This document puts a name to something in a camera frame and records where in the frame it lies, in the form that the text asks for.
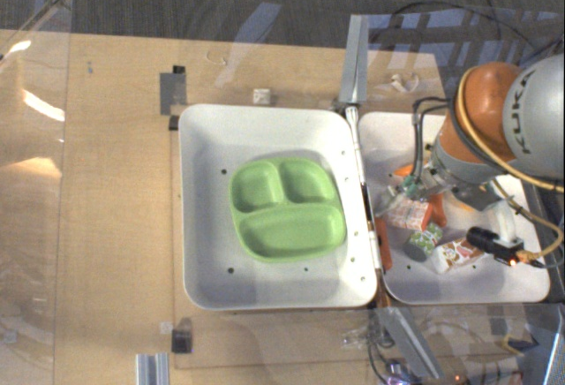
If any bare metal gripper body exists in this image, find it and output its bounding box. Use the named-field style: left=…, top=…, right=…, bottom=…
left=415, top=166, right=458, bottom=203

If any orange toy piece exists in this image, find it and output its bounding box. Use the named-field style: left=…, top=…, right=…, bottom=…
left=429, top=192, right=448, bottom=229

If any orange carrot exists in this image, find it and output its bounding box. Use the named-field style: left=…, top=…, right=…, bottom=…
left=391, top=163, right=417, bottom=180

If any orange and white carton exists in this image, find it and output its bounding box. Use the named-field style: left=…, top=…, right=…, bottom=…
left=382, top=196, right=433, bottom=231

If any green patterned can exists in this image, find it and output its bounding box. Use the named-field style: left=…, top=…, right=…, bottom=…
left=403, top=222, right=444, bottom=263

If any white carton with red print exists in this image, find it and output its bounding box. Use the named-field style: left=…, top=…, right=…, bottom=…
left=429, top=237, right=487, bottom=276

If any white plastic tray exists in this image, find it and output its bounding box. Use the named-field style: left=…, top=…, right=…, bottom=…
left=177, top=102, right=380, bottom=312
left=357, top=110, right=553, bottom=306

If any green divided plate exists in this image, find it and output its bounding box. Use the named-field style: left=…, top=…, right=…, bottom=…
left=228, top=156, right=348, bottom=263

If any black cylinder on white bracket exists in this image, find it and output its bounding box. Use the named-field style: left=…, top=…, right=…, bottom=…
left=466, top=200, right=526, bottom=265

